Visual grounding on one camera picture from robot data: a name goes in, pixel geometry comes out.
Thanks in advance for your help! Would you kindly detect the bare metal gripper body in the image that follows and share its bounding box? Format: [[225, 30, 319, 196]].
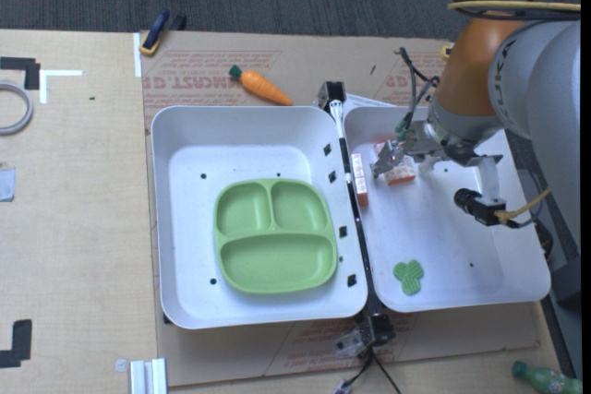
[[400, 120, 477, 167]]

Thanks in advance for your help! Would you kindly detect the orange and white carton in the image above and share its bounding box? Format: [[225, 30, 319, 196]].
[[372, 141, 417, 187], [350, 152, 370, 209]]

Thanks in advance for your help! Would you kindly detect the white plastic tray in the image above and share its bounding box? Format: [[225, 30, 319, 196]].
[[343, 105, 553, 314], [151, 104, 369, 331]]

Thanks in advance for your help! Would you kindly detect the green ridged clover shape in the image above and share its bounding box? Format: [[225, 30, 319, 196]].
[[392, 258, 426, 297]]

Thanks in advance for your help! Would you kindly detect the green divided plate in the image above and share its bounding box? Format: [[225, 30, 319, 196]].
[[212, 178, 340, 295]]

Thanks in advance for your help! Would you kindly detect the orange carrot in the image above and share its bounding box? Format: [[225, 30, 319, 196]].
[[228, 64, 295, 107]]

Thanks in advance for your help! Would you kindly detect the brown cardboard board red print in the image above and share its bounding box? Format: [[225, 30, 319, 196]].
[[139, 30, 562, 388]]

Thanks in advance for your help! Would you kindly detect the green plastic bottle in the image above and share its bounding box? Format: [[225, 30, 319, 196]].
[[511, 360, 582, 394]]

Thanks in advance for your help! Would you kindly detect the black cylinder on white bracket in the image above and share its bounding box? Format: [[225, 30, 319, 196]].
[[453, 154, 507, 228]]

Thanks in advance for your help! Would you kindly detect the black block with thin wires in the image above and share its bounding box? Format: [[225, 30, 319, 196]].
[[317, 80, 347, 110], [334, 313, 397, 359]]

